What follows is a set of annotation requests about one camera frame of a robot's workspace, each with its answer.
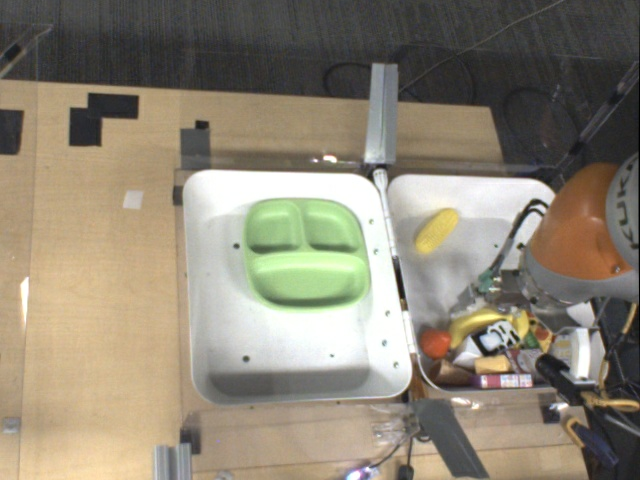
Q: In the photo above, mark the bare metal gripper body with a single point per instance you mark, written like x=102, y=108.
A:
x=512, y=285

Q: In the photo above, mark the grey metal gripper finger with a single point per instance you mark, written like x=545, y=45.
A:
x=467, y=295
x=492, y=306

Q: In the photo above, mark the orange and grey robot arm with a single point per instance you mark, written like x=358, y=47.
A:
x=575, y=228

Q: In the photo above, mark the white plastic tray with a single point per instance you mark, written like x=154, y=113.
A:
x=450, y=278
x=280, y=353

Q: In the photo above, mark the yellow banana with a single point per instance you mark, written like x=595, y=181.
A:
x=472, y=320

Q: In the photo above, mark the black and white carton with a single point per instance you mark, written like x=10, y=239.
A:
x=497, y=335

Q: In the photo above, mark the pizza slice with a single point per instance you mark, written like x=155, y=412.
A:
x=540, y=335

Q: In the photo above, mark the red tomato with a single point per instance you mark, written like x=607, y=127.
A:
x=435, y=343

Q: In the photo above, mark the yellow cheese block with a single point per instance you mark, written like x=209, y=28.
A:
x=492, y=365

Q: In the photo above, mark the red packet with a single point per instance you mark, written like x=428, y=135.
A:
x=525, y=360

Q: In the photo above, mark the yellow corn cob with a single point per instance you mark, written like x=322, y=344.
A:
x=436, y=231

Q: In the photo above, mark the purple box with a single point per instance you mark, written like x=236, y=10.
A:
x=502, y=381

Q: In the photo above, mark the brown ice cream cone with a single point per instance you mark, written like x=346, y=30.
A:
x=447, y=372

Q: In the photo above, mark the thin black and white rod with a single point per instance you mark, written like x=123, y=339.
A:
x=389, y=228

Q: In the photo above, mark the green divided plate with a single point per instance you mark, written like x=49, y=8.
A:
x=305, y=273

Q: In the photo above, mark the black cylinder on white bracket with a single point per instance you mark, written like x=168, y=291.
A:
x=560, y=370

